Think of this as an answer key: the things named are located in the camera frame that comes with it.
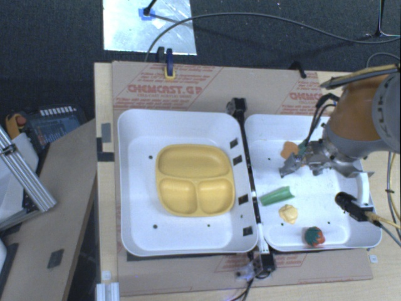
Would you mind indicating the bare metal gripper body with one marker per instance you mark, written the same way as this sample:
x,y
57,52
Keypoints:
x,y
318,155

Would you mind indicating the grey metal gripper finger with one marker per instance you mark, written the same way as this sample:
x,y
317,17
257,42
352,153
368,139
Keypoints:
x,y
290,165
318,169

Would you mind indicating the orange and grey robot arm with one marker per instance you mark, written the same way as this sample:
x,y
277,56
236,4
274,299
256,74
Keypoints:
x,y
357,114

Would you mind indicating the orange toy food piece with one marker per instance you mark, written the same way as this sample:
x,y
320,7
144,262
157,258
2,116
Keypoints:
x,y
289,149

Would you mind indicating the white plastic tray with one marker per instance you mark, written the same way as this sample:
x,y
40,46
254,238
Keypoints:
x,y
141,180
313,196

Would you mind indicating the green toy celery stick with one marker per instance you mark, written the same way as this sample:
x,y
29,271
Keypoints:
x,y
275,196

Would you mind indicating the thin black and white rod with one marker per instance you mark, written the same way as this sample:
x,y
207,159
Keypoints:
x,y
248,165

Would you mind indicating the yellow toy food piece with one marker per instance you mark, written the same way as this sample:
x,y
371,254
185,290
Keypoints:
x,y
288,213

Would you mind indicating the red and green toy strawberry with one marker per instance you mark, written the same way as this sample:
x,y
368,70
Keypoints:
x,y
313,237

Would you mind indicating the yellow divided plate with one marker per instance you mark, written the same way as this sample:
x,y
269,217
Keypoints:
x,y
194,180

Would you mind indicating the brown cardboard board red print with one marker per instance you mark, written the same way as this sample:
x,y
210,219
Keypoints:
x,y
203,83

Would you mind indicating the black cylinder on white bracket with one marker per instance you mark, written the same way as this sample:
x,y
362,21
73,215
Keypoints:
x,y
352,205

